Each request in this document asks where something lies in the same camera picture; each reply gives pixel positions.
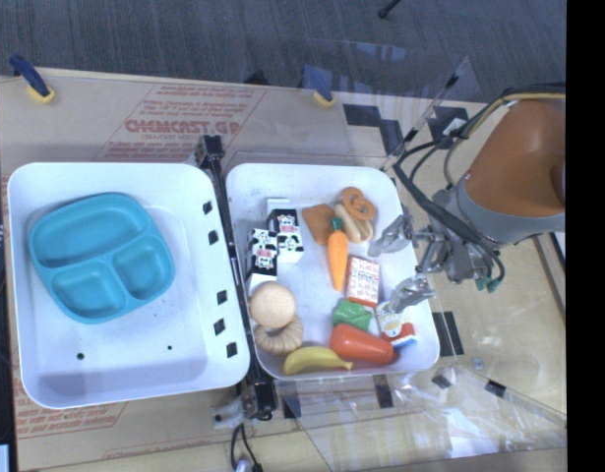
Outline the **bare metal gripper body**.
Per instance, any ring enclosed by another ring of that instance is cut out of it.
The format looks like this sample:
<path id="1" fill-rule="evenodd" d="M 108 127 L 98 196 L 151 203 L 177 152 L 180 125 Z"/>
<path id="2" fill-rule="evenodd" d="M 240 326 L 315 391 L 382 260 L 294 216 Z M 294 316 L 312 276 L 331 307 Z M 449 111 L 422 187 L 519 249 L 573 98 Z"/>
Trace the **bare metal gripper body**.
<path id="1" fill-rule="evenodd" d="M 429 214 L 429 224 L 420 230 L 426 248 L 418 271 L 444 272 L 452 283 L 470 279 L 477 284 L 498 284 L 493 277 L 495 267 L 498 276 L 502 274 L 498 248 L 460 210 L 456 190 L 438 191 L 432 203 L 445 213 L 442 219 Z"/>

